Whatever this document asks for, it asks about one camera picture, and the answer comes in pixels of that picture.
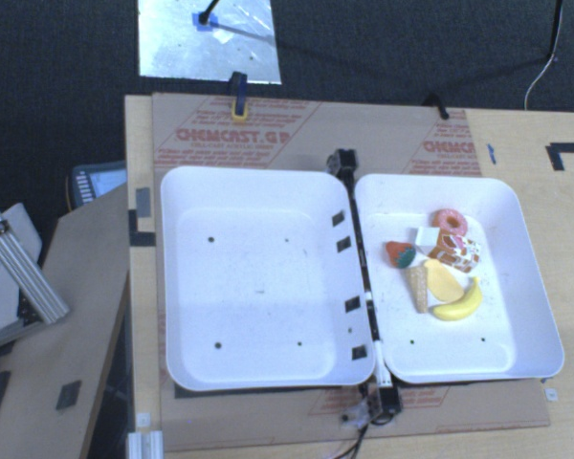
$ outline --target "tray with toy food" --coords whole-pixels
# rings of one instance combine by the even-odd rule
[[[184,166],[160,204],[166,362],[182,387],[351,385],[379,362],[408,383],[563,364],[500,181],[372,174],[349,191],[321,172]]]

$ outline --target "toy donut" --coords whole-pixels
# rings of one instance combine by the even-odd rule
[[[466,232],[468,232],[466,218],[455,209],[440,209],[433,216],[431,225],[459,236],[465,236]]]

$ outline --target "yellow banana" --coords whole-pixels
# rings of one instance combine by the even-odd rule
[[[433,314],[445,321],[455,321],[471,315],[482,302],[482,292],[478,285],[479,281],[478,277],[474,277],[473,284],[466,294],[450,304],[434,306],[431,308]]]

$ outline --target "toy food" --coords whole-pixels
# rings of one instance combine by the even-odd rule
[[[468,292],[456,302],[441,304],[431,308],[433,315],[445,321],[455,321],[471,315],[482,302],[482,292],[479,286],[480,279],[474,277],[473,284]]]
[[[419,228],[414,243],[428,257],[464,273],[471,271],[480,261],[480,245],[440,228]]]
[[[465,236],[468,232],[468,222],[463,214],[455,209],[440,209],[433,216],[431,225],[450,234]]]
[[[420,265],[419,267],[410,267],[404,272],[414,298],[414,306],[419,313],[426,313],[428,311],[427,269]]]
[[[431,258],[423,264],[428,273],[428,289],[442,302],[454,302],[463,296],[463,289],[449,270]]]
[[[389,255],[389,262],[393,267],[404,269],[414,259],[416,251],[410,243],[399,243],[390,241],[385,245],[385,250]]]

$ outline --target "black carpet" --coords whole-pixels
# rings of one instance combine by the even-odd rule
[[[271,0],[283,84],[255,96],[521,109],[549,50],[555,0]],[[43,239],[77,164],[124,157],[123,97],[222,94],[138,76],[137,0],[0,0],[0,208]],[[534,110],[574,111],[574,0]]]

